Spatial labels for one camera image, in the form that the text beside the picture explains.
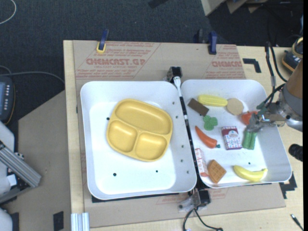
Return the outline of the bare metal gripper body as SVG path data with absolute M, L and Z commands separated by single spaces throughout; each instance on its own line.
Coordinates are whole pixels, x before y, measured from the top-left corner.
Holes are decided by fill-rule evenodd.
M 283 101 L 259 105 L 259 121 L 268 126 L 282 127 L 285 125 L 289 111 L 289 105 Z

